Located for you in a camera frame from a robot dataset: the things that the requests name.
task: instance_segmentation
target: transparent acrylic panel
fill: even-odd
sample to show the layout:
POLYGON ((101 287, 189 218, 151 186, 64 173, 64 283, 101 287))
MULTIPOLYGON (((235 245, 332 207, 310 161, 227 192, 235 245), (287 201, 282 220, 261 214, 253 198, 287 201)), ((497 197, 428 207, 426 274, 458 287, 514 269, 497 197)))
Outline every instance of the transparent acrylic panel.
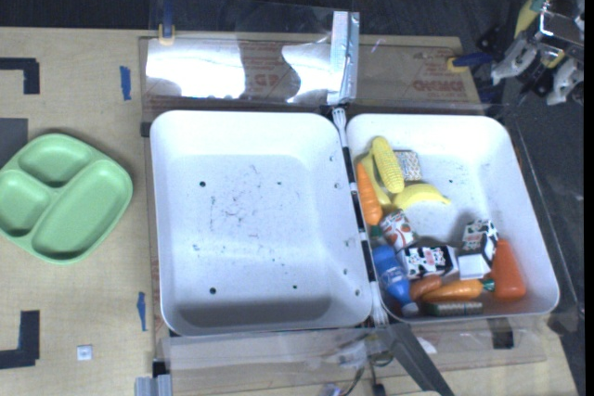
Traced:
MULTIPOLYGON (((502 1, 353 0, 351 9, 359 12, 362 35, 417 35, 434 40, 456 37, 460 45, 457 56, 478 52, 477 40, 493 28, 502 1)), ((501 102, 503 84, 492 84, 490 64, 475 64, 467 70, 471 71, 482 102, 501 102)))
POLYGON ((141 41, 146 115, 315 109, 356 92, 358 16, 248 0, 151 0, 141 41))
MULTIPOLYGON (((486 321, 442 326, 421 326, 414 335, 439 371, 487 368, 543 362, 542 339, 551 332, 540 319, 510 321, 513 345, 494 347, 494 334, 486 321)), ((174 394, 226 394, 245 390, 271 390, 335 384, 346 390, 357 377, 369 388, 372 371, 378 380, 407 377, 394 357, 385 332, 371 328, 264 332, 217 338, 173 337, 160 342, 160 350, 173 379, 174 394)), ((403 379, 399 394, 419 390, 403 379)), ((302 394, 318 395, 312 388, 302 394)))

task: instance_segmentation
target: toy banana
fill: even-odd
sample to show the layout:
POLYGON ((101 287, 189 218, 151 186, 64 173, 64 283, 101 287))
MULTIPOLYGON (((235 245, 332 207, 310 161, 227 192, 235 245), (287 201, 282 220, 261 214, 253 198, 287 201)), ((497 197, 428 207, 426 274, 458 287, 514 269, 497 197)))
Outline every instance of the toy banana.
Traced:
POLYGON ((400 193, 405 188, 405 178, 398 159, 385 137, 376 137, 371 142, 371 153, 378 167, 381 181, 392 193, 400 193))
POLYGON ((371 157, 371 154, 368 153, 363 159, 361 159, 361 163, 363 164, 365 172, 367 172, 369 176, 369 180, 371 181, 371 185, 373 186, 373 191, 375 192, 375 195, 378 198, 381 207, 383 209, 385 209, 386 207, 391 207, 392 201, 390 200, 386 192, 383 191, 380 184, 378 184, 378 181, 375 178, 375 168, 373 167, 373 158, 371 157))
POLYGON ((405 210, 418 201, 441 201, 446 205, 451 203, 449 198, 444 197, 441 192, 431 184, 413 184, 405 187, 403 191, 394 197, 393 204, 400 210, 405 210))

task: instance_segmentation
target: blue tape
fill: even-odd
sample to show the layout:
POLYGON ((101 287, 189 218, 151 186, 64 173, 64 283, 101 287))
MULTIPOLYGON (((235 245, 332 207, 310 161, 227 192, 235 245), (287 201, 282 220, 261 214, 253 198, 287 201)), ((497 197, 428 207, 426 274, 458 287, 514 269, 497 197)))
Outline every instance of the blue tape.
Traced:
POLYGON ((136 308, 138 309, 138 316, 140 317, 140 325, 142 325, 142 331, 147 331, 147 305, 145 303, 145 293, 138 292, 138 300, 136 301, 136 308))
POLYGON ((478 66, 484 65, 485 63, 490 63, 493 61, 493 57, 488 53, 469 53, 468 55, 463 55, 462 57, 457 57, 452 63, 456 67, 462 66, 478 66))
POLYGON ((124 101, 132 99, 130 92, 132 91, 132 81, 130 80, 130 69, 125 66, 120 67, 120 82, 122 84, 122 95, 124 101))

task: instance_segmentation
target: toy carrot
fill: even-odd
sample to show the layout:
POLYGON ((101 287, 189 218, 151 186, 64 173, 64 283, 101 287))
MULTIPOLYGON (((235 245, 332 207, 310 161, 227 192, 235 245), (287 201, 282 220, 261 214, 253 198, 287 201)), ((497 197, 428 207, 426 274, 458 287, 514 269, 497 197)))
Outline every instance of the toy carrot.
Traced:
POLYGON ((481 295, 483 289, 493 290, 494 283, 491 279, 465 279, 450 282, 436 290, 421 296, 424 302, 445 302, 449 300, 471 300, 481 295))
POLYGON ((517 300, 526 295, 520 268, 513 255, 510 242, 502 237, 497 241, 491 278, 495 281, 493 297, 498 300, 517 300))
POLYGON ((418 300, 423 294, 436 290, 442 286, 442 278, 437 274, 425 275, 410 283, 410 298, 418 300))
POLYGON ((383 216, 380 202, 373 190, 373 184, 361 162, 356 164, 356 185, 359 190, 359 202, 365 223, 374 226, 383 216))
POLYGON ((371 180, 373 190, 375 191, 376 197, 378 197, 378 201, 382 209, 386 211, 387 208, 392 207, 392 201, 390 200, 390 197, 388 197, 386 192, 383 191, 380 184, 378 184, 378 181, 375 178, 375 166, 373 165, 374 162, 371 152, 369 152, 367 155, 363 157, 363 159, 361 159, 361 163, 363 164, 365 172, 368 173, 369 180, 371 180))

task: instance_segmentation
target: black tape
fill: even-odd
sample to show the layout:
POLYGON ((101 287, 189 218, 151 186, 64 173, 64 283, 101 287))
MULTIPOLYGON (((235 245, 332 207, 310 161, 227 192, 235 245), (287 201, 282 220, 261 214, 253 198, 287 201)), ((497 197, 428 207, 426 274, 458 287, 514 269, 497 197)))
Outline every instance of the black tape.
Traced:
POLYGON ((39 360, 39 311, 22 311, 19 346, 0 351, 0 369, 35 366, 35 360, 39 360))
POLYGON ((140 123, 140 136, 141 137, 150 137, 150 126, 152 122, 141 122, 140 123))
POLYGON ((355 183, 355 173, 353 172, 353 164, 351 163, 351 152, 349 147, 342 148, 342 155, 344 156, 344 166, 346 167, 346 176, 349 179, 349 184, 355 183))
POLYGON ((153 360, 152 362, 152 377, 160 377, 161 375, 169 375, 167 365, 163 360, 153 360))
POLYGON ((39 63, 35 58, 0 58, 0 70, 22 70, 23 94, 39 94, 39 63))
POLYGON ((365 259, 365 267, 368 269, 369 282, 376 280, 375 272, 373 271, 373 258, 371 257, 371 246, 369 241, 361 241, 361 247, 363 248, 363 258, 365 259))
POLYGON ((353 198, 353 209, 355 210, 356 226, 359 231, 365 231, 365 222, 363 221, 363 213, 361 212, 359 197, 356 192, 351 192, 351 197, 353 198))
POLYGON ((488 318, 491 339, 495 350, 511 350, 515 345, 513 341, 513 330, 510 321, 506 317, 488 318))

